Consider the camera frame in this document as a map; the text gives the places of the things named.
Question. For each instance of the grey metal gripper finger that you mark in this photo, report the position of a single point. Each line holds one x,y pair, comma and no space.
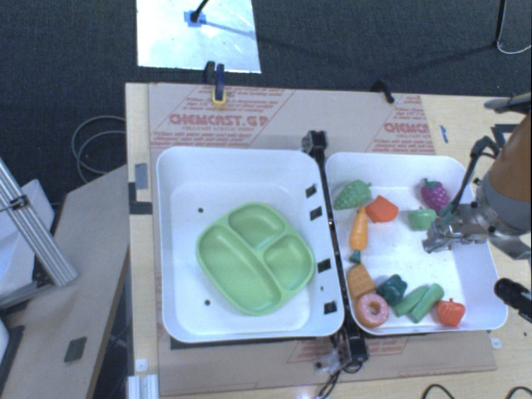
431,245
437,227

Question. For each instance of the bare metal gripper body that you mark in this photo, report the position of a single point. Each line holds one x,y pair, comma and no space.
469,225

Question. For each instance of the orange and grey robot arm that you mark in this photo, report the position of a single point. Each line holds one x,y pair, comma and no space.
513,168

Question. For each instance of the light green pepper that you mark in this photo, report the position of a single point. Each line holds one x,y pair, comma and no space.
420,219

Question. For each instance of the white plastic tray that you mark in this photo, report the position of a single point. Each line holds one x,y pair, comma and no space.
187,239
415,256

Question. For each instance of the purple grapes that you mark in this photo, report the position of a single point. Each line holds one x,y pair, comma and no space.
434,195

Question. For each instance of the orange wedge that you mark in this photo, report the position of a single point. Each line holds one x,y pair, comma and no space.
381,209

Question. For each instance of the green cucumber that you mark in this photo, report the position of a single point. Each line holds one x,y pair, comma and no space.
426,303
409,301

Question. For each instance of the dark green pepper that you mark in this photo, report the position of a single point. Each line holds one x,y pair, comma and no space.
391,290

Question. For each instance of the orange carrot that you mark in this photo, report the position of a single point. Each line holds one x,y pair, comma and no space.
359,233

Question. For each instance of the orange pineapple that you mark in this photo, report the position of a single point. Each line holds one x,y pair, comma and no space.
360,281

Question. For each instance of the green grapes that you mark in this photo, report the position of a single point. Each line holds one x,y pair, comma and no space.
351,195

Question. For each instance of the pink doughnut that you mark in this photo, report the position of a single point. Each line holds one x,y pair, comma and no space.
365,312

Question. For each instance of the thin black rod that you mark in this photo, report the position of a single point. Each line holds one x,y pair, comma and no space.
332,231

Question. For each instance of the green divided plate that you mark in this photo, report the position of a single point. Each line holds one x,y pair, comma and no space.
249,260

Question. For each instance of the brown cardboard board red print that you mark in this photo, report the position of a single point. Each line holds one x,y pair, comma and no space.
257,119

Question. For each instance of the black cylinder on white bracket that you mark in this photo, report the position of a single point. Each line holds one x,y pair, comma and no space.
513,295

